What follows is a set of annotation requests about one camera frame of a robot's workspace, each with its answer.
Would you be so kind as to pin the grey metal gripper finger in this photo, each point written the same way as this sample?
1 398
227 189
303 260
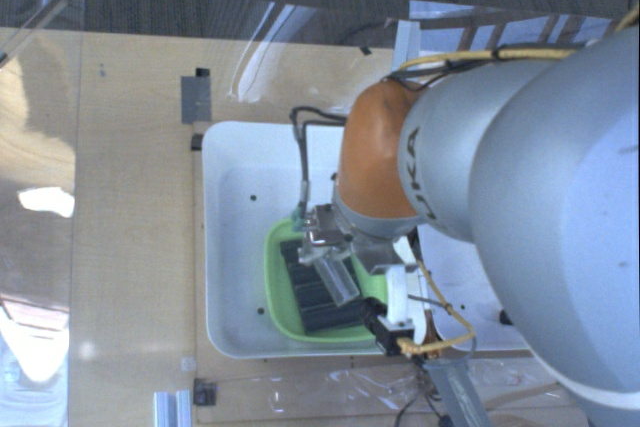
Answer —
339 281

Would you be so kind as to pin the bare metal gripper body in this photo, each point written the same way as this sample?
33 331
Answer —
327 227

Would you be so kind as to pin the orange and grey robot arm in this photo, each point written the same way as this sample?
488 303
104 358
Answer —
525 175

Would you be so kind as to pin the black ribbed rectangular block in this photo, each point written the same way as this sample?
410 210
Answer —
315 305

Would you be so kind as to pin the green divided plate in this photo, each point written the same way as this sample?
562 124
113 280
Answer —
280 295

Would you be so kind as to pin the white plastic tray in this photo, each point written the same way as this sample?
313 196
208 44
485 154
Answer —
460 275
235 260

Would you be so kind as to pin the black cylinder on white bracket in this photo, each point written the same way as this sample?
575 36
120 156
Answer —
398 300

